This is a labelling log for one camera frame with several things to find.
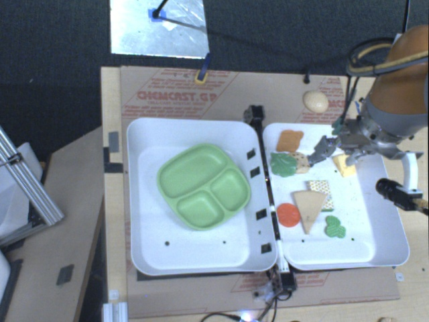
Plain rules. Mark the tan speckled cookie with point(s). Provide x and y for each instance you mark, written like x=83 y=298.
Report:
x=302 y=165

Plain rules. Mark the thin black and white rod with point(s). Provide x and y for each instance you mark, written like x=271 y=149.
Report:
x=268 y=186

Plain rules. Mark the patterned square cracker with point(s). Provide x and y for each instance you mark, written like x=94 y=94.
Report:
x=323 y=188

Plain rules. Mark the green lettuce leaf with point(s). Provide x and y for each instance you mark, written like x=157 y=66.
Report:
x=283 y=164

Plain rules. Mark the brown cardboard board red print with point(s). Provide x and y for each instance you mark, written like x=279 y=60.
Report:
x=187 y=89

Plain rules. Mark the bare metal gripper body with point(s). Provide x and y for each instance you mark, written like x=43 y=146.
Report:
x=367 y=139

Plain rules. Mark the green broccoli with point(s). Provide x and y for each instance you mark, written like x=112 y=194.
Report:
x=335 y=226

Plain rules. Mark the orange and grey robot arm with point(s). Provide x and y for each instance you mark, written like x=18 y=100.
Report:
x=400 y=89

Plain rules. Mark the orange biscuit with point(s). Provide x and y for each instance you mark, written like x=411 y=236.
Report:
x=290 y=140

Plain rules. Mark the yellow cheese wedge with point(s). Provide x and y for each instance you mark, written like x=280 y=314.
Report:
x=345 y=166

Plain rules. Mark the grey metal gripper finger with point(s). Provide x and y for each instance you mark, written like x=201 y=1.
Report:
x=322 y=149
x=355 y=158

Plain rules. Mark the green divided plate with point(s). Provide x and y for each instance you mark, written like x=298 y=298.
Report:
x=201 y=186

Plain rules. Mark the black cylinder on white bracket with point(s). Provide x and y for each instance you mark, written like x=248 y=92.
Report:
x=400 y=186

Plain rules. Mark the beige egg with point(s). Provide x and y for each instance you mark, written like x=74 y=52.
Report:
x=315 y=101

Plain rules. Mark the orange round slice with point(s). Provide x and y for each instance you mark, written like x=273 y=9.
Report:
x=288 y=215

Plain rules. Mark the tan pizza slice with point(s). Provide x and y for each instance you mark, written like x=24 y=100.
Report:
x=308 y=206

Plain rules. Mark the white plastic tray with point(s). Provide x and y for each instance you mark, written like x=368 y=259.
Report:
x=368 y=220
x=151 y=220

